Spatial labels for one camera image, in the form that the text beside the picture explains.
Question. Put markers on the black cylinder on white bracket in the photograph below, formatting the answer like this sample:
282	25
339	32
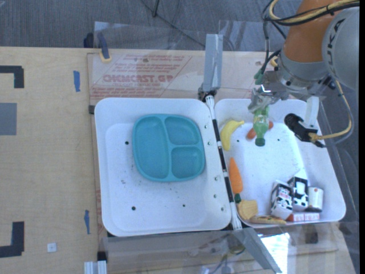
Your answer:
299	127

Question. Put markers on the brown cardboard board red print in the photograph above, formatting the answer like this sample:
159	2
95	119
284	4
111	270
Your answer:
159	73

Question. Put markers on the white can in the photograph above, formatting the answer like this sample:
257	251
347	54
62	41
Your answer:
316	197

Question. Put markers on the blue divided plate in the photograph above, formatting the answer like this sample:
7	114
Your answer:
168	147

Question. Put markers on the green plastic bottle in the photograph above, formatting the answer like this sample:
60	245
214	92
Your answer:
260	127

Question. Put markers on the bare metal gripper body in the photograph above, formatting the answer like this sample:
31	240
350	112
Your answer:
280	86

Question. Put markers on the yellow banana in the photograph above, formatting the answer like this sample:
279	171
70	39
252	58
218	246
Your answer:
226	133

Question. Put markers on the orange sausage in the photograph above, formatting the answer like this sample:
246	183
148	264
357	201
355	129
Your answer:
251	133

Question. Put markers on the black and white cow carton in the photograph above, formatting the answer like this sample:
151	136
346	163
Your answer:
281	201
299	194

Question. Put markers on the pizza slice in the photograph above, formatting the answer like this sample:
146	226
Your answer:
268	220

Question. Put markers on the red and white packet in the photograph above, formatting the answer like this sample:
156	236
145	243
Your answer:
305	217

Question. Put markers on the orange carrot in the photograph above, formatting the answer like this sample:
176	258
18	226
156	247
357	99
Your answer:
235	177

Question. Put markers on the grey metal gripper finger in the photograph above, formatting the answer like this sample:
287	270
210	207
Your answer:
265	101
253	105

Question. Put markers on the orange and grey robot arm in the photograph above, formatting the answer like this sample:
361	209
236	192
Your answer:
306	36

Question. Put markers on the yellow bread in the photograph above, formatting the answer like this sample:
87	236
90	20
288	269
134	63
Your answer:
247	209

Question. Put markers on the thin black and white rod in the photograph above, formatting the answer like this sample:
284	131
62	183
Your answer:
221	150

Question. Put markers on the white plastic tray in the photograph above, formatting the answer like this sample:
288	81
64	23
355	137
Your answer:
159	204
273	164

